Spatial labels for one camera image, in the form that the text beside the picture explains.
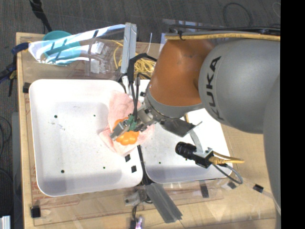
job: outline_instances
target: pink cloth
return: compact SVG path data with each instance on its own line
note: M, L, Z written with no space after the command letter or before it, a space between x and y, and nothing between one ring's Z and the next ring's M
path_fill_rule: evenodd
M149 126L144 132L139 133L137 142L132 145L124 146L116 141L112 141L109 134L113 131L114 123L116 120L124 119L128 117L129 114L132 114L133 108L133 100L129 95L113 91L109 102L108 125L99 133L100 139L107 145L107 147L121 156L128 155L137 147L137 145L143 144L147 138L152 136L154 131L154 125Z

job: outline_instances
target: black hole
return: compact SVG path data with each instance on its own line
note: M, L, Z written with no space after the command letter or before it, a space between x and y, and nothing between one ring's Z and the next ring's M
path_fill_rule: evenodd
M132 166L132 173L137 171L137 167L136 166Z
M130 155L125 156L125 161L128 162L130 160Z

